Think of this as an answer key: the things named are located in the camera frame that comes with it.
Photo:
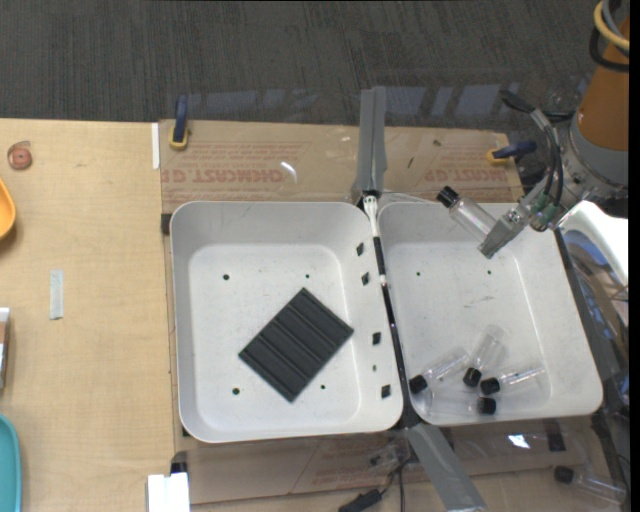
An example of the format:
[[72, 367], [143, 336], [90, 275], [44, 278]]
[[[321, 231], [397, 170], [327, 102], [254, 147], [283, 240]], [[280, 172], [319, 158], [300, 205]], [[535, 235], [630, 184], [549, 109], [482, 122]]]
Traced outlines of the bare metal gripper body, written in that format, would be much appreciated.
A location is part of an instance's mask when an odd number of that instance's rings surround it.
[[580, 202], [589, 201], [614, 216], [626, 215], [626, 189], [601, 181], [587, 170], [547, 171], [535, 185], [529, 185], [504, 215], [515, 231], [530, 227], [535, 231], [556, 229]]

